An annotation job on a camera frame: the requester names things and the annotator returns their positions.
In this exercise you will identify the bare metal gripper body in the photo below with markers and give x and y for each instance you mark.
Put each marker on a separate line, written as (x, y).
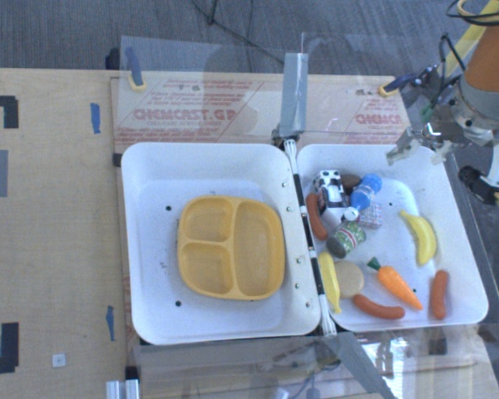
(461, 124)

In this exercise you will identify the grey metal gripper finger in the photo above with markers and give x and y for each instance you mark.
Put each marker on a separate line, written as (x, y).
(402, 147)
(441, 153)

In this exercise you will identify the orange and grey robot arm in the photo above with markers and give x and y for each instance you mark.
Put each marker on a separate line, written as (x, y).
(487, 56)

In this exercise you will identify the blue bottle white cap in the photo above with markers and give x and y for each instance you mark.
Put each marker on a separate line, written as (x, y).
(364, 193)

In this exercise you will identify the brown round biscuit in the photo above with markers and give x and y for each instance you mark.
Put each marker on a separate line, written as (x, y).
(351, 180)

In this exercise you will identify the pale checkered packet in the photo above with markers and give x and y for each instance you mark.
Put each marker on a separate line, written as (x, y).
(372, 216)

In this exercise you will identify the white plastic tray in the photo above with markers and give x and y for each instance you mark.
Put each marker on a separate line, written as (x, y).
(453, 231)
(158, 223)

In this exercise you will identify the black and white carton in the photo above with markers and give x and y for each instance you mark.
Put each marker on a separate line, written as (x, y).
(332, 187)

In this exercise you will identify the yellow banana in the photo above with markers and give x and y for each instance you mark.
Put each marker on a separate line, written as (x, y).
(329, 279)
(425, 237)

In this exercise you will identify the green and red can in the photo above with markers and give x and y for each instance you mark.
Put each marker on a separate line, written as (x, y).
(347, 239)

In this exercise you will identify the orange sausage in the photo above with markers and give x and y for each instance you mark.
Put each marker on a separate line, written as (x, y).
(439, 293)
(316, 220)
(378, 308)

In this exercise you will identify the thin black and white rod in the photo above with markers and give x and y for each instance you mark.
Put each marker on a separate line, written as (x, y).
(302, 206)

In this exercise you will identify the orange carrot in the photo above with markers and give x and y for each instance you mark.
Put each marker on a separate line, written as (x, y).
(395, 283)

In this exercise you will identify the tan round biscuit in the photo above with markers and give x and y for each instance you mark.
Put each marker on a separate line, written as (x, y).
(349, 279)

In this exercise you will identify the brown cardboard board red print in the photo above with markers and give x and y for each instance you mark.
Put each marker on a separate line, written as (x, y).
(233, 110)

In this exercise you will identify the yellow divided plate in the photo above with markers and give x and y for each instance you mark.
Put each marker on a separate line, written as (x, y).
(253, 243)

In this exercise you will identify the black cylinder on white bracket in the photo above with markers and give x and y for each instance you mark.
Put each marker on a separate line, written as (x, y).
(484, 181)

